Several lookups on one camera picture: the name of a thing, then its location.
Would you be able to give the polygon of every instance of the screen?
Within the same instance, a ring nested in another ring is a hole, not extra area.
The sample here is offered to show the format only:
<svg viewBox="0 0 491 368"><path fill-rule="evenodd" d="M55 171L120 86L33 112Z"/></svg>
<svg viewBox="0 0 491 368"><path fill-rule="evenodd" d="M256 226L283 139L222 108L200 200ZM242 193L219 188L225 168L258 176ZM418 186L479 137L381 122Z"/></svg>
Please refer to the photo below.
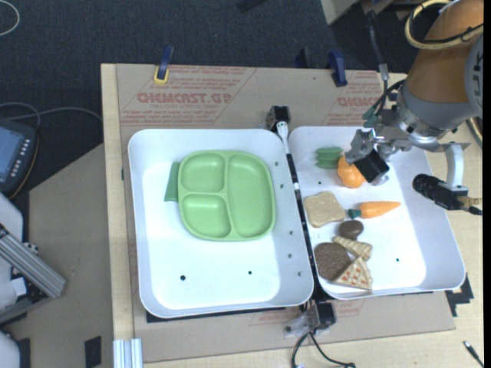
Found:
<svg viewBox="0 0 491 368"><path fill-rule="evenodd" d="M0 182L5 182L22 144L23 135L0 126Z"/></svg>

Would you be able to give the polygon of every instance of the green plate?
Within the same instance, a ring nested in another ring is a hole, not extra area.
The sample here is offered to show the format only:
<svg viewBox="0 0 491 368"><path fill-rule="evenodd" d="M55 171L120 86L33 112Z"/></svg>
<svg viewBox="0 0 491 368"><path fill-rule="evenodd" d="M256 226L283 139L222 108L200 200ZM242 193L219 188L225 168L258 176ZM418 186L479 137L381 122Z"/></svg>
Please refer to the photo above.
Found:
<svg viewBox="0 0 491 368"><path fill-rule="evenodd" d="M173 164L170 175L166 200L177 197L183 224L196 237L249 241L272 230L272 179L269 168L257 156L237 151L200 151Z"/></svg>

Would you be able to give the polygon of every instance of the table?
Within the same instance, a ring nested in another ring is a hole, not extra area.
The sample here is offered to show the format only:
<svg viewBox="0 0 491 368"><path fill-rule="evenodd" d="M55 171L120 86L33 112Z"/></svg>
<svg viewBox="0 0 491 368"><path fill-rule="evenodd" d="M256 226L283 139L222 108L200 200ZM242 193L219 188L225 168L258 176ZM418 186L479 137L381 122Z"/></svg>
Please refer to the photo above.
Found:
<svg viewBox="0 0 491 368"><path fill-rule="evenodd" d="M291 77L295 69L275 71L277 75ZM329 76L319 80L328 80ZM110 274L114 322L114 339L134 338L130 268L128 262L127 229L124 205L124 183L121 179L124 149L120 140L118 108L117 65L101 66L102 100L104 117L104 151L107 177L107 217L110 244ZM470 196L482 195L483 153L476 145L465 124L453 136L457 142L471 145L464 152L464 185ZM435 176L445 176L447 164L444 157L429 154L428 159ZM414 334L404 337L387 337L376 340L331 343L325 346L326 354L340 361L354 361L364 366L477 366L463 345L468 340L483 359L483 223L482 217L465 212L450 212L450 223L459 244L464 264L473 290L470 304L459 305L455 318L456 329L441 333ZM290 366L291 348L197 359L171 360L146 363L151 368L186 366ZM313 346L302 347L297 363L306 366L326 366L326 361Z"/></svg>

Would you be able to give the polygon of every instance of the pen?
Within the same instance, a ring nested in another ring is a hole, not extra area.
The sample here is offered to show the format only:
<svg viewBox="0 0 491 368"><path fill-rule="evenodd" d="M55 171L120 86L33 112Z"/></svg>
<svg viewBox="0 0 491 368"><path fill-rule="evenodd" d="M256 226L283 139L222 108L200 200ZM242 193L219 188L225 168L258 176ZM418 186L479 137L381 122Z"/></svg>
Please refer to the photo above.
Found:
<svg viewBox="0 0 491 368"><path fill-rule="evenodd" d="M472 357L474 357L477 362L482 366L484 367L484 363L481 361L481 359L479 358L479 356L477 355L476 351L474 350L473 347L470 346L470 343L467 342L466 340L463 341L463 344L464 346L467 348L467 350L469 351L469 353L472 355Z"/></svg>

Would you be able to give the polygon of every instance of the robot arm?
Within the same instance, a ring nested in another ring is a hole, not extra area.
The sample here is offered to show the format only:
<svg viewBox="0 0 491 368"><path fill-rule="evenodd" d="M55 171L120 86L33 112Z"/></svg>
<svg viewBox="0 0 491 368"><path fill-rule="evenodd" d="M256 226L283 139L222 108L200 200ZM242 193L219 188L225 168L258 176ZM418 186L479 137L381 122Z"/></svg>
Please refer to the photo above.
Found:
<svg viewBox="0 0 491 368"><path fill-rule="evenodd" d="M430 5L443 8L425 40L416 41L411 34L413 20ZM416 146L445 152L449 160L447 182L432 179L433 184L428 185L420 176L414 188L432 199L428 187L443 185L451 200L433 199L436 204L447 209L470 207L467 200L464 205L460 200L455 202L466 197L466 192L455 178L460 175L461 160L452 158L456 146L462 149L466 145L450 146L439 140L469 118L483 118L483 13L483 0L430 0L413 11L406 23L406 36L420 51L406 80L387 89L388 93L397 90L397 102L391 109L376 103L364 115L367 130L356 132L345 154L347 162L355 164L368 182L384 182L389 170L386 161L397 151Z"/></svg>

